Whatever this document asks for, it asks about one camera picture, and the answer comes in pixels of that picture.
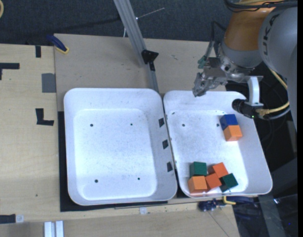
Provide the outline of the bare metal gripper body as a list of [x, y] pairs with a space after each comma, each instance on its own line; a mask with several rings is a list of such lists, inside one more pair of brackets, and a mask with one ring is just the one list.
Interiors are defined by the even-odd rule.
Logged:
[[202, 79], [219, 84], [226, 84], [227, 81], [241, 83], [252, 71], [253, 67], [239, 66], [227, 57], [209, 57], [204, 63]]

